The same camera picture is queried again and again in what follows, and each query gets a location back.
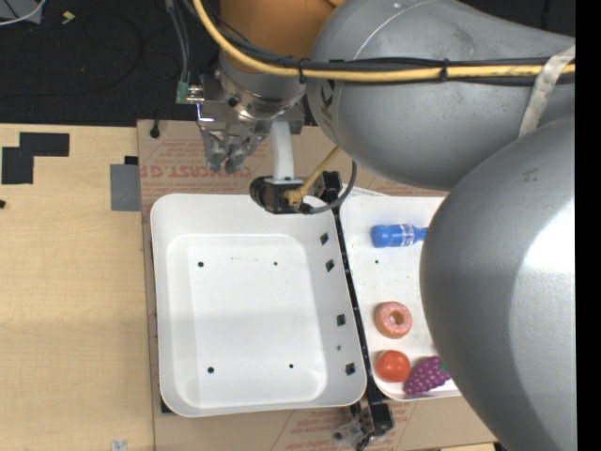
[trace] red tomato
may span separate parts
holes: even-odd
[[[386,382],[403,382],[409,377],[411,364],[400,350],[385,350],[374,362],[376,376]]]

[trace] grape bunch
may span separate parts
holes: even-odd
[[[442,386],[451,378],[438,356],[430,356],[413,367],[411,375],[403,385],[408,396],[425,393],[430,389]]]

